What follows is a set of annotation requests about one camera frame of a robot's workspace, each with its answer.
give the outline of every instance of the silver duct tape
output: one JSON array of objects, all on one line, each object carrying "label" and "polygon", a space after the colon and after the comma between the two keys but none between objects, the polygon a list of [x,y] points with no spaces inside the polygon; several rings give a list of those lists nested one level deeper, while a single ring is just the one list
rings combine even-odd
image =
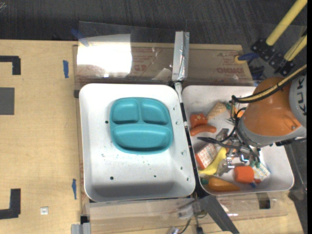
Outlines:
[{"label": "silver duct tape", "polygon": [[188,73],[190,33],[179,31],[175,33],[174,61],[172,80],[185,80]]}]

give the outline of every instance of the white tray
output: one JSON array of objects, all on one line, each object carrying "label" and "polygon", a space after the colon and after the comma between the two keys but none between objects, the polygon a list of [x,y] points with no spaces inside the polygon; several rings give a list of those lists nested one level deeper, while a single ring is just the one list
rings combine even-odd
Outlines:
[{"label": "white tray", "polygon": [[[119,98],[160,100],[168,108],[173,143],[159,154],[118,150],[110,137],[110,108]],[[189,196],[195,176],[177,93],[165,85],[88,84],[79,93],[84,187],[97,202]]]},{"label": "white tray", "polygon": [[[246,86],[187,86],[182,92],[182,99],[186,111],[186,117],[189,121],[192,114],[207,113],[214,107],[218,101],[227,102],[231,100],[232,95],[236,97],[245,97],[253,93],[254,87]],[[209,124],[215,126],[217,131],[212,133],[201,133],[191,137],[194,151],[205,145],[204,141],[198,140],[197,137],[212,137],[218,134],[222,128],[228,128],[230,131],[233,126],[224,119],[229,118],[229,111],[226,111],[216,118],[209,121]],[[237,183],[234,181],[233,170],[223,174],[220,178],[238,185],[241,190],[235,192],[213,192],[207,191],[212,195],[237,195],[260,192],[287,191],[294,184],[293,172],[284,147],[267,146],[260,151],[261,162],[268,168],[271,175],[262,181],[256,188],[252,188],[249,184]]]}]

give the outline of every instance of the black tape marking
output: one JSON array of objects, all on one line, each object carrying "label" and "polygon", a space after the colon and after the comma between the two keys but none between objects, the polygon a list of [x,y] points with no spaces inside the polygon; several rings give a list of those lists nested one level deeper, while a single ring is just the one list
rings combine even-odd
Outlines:
[{"label": "black tape marking", "polygon": [[12,75],[20,76],[20,58],[18,56],[0,56],[0,62],[11,62],[12,63]]},{"label": "black tape marking", "polygon": [[19,217],[20,214],[20,189],[11,189],[10,208],[0,210],[0,219]]},{"label": "black tape marking", "polygon": [[0,87],[0,115],[14,115],[15,88]]}]

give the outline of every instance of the teal plate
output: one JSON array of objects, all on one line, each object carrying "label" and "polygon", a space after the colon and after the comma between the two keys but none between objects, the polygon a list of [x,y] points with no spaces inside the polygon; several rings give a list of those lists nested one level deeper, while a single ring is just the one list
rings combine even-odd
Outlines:
[{"label": "teal plate", "polygon": [[159,100],[151,98],[116,100],[110,111],[110,130],[113,144],[126,153],[161,153],[173,141],[168,109]]}]

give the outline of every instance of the gray square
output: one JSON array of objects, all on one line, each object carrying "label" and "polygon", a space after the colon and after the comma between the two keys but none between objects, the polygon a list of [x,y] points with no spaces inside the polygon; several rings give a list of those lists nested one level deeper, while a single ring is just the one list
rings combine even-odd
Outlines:
[{"label": "gray square", "polygon": [[0,115],[14,115],[14,88],[0,88]]}]

